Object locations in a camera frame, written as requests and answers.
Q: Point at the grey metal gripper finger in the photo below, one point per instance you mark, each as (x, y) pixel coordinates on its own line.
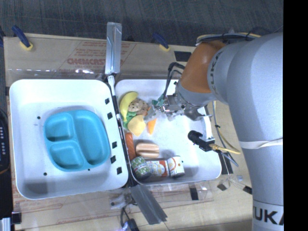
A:
(150, 113)

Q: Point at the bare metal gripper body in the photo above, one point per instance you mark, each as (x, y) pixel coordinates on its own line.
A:
(174, 106)

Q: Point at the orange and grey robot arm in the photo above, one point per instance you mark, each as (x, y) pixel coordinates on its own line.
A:
(255, 85)

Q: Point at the orange toy carrot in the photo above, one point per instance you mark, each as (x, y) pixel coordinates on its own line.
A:
(151, 126)

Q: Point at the brown biscuit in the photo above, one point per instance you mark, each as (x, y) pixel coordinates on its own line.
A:
(137, 105)

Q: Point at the yellow toy wedge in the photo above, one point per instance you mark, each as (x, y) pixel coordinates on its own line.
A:
(137, 126)

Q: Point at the green toy lettuce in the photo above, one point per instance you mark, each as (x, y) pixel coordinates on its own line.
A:
(130, 116)

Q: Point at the yellow banana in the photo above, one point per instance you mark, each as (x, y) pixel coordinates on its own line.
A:
(125, 102)

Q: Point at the tan hot dog bun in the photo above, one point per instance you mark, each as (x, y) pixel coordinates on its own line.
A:
(147, 150)

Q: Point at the white plastic tray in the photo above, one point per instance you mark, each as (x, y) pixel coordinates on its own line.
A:
(29, 129)
(178, 143)

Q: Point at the orange sausage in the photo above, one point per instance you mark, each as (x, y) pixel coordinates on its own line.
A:
(130, 145)

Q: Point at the thin black and white rod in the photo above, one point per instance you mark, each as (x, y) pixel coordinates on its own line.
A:
(111, 83)

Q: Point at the green small can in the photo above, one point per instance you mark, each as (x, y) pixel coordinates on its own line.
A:
(140, 167)

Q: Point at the white and orange carton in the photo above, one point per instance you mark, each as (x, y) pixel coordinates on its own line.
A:
(157, 168)

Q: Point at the white and orange can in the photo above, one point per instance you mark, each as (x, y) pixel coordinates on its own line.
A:
(176, 166)

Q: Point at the blue divided plate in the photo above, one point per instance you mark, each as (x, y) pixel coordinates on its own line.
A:
(77, 141)

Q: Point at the brown cardboard board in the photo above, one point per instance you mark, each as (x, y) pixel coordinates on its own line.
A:
(60, 54)

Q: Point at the black cylinder on white bracket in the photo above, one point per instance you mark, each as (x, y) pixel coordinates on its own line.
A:
(199, 138)

